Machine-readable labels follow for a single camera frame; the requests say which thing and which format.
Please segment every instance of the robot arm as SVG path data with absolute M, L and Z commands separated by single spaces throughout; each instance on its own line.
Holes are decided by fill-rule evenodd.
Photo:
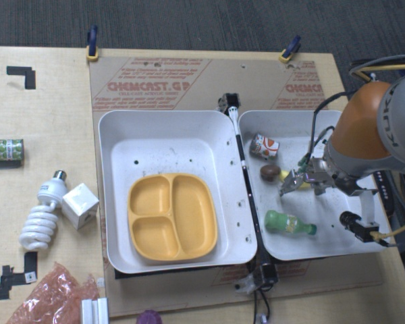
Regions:
M 349 100 L 321 158 L 306 154 L 298 171 L 285 178 L 280 195 L 292 192 L 304 182 L 315 195 L 332 187 L 348 196 L 359 196 L 362 217 L 350 212 L 340 221 L 363 242 L 376 240 L 379 226 L 374 222 L 372 196 L 376 190 L 358 186 L 357 181 L 375 171 L 405 174 L 405 76 L 392 85 L 369 82 Z

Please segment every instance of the wooden table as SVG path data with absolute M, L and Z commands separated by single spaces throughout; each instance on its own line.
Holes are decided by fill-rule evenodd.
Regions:
M 279 53 L 156 51 L 101 49 L 100 56 L 198 57 L 209 59 L 277 60 Z M 343 91 L 330 54 L 297 54 L 317 65 L 324 93 Z M 24 89 L 24 78 L 8 76 L 6 67 L 30 66 L 36 90 Z M 332 105 L 342 109 L 345 101 Z M 24 166 L 0 169 L 0 276 L 3 265 L 24 268 L 25 250 L 18 236 L 29 210 L 38 204 L 39 186 L 54 172 L 67 173 L 67 186 L 85 183 L 97 194 L 97 169 L 86 49 L 0 47 L 0 139 L 23 138 Z M 38 254 L 38 279 L 57 261 L 79 281 L 88 274 L 103 277 L 99 220 L 76 231 L 62 217 L 50 249 Z M 378 254 L 383 276 L 380 286 L 270 300 L 271 323 L 405 323 L 405 270 L 399 252 Z M 14 286 L 9 300 L 0 300 L 0 323 L 31 293 L 36 283 Z M 252 323 L 253 301 L 162 313 L 167 323 Z M 264 310 L 263 303 L 259 308 Z M 133 323 L 134 317 L 112 319 Z

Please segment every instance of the green can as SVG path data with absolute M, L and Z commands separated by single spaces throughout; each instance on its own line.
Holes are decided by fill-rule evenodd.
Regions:
M 0 161 L 23 161 L 24 140 L 0 139 Z

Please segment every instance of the pink plastic bag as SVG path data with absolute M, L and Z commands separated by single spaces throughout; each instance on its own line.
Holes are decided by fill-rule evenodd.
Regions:
M 6 324 L 79 324 L 81 300 L 97 298 L 92 276 L 80 285 L 63 265 L 55 263 Z

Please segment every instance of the purple object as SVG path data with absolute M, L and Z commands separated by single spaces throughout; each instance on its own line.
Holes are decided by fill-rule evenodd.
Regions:
M 136 318 L 136 324 L 162 324 L 162 318 L 155 310 L 145 310 Z

